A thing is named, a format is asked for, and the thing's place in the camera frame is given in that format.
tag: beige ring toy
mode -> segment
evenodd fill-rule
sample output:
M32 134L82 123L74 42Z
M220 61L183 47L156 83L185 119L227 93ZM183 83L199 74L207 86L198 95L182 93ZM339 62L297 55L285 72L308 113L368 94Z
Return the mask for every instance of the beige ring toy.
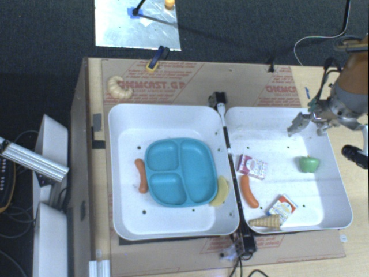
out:
M128 87L126 89L119 85L123 78L121 76L112 76L107 82L107 90L115 99L130 99L133 95L133 89Z

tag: silver metal sheet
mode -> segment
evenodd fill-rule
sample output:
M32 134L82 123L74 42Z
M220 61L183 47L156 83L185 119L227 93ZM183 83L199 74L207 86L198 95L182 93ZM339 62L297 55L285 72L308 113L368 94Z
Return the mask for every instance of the silver metal sheet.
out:
M128 8L141 0L95 0L96 45L156 50L160 45L180 51L175 6L167 10L164 0L146 0L143 16L131 18Z

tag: orange sausage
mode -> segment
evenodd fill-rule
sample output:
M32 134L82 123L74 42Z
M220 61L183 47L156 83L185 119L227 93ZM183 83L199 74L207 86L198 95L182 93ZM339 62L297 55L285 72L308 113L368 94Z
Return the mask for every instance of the orange sausage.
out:
M138 191L141 194L145 194L149 189L148 180L146 178L145 162L142 159L136 159L134 161L134 164L136 165L141 177L141 183Z
M258 200L256 200L253 193L251 192L250 179L248 178L248 175L241 176L241 191L243 193L243 197L251 208L259 207Z

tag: green apple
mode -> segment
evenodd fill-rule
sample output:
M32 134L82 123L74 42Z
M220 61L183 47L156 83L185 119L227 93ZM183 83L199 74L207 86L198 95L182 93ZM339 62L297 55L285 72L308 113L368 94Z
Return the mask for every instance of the green apple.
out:
M320 160L318 158L314 157L300 157L299 159L299 165L300 169L303 173L314 173L318 166L319 166Z

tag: dark floor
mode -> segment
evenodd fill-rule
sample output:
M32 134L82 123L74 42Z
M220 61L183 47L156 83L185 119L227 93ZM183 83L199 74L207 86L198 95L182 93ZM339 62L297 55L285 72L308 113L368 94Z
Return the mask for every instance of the dark floor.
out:
M178 61L297 65L293 45L308 35L341 31L346 0L176 0L181 52ZM368 32L369 0L352 0L347 34ZM69 125L69 112L83 57L145 58L153 51L96 47L94 0L0 0L0 136L14 140L38 130L43 114ZM323 65L334 56L332 40L310 39L298 46L305 65ZM20 141L34 143L29 135ZM17 178L14 205L32 203L30 173ZM19 224L0 215L0 233ZM0 250L32 275L32 231L2 239ZM0 254L0 276L20 276Z

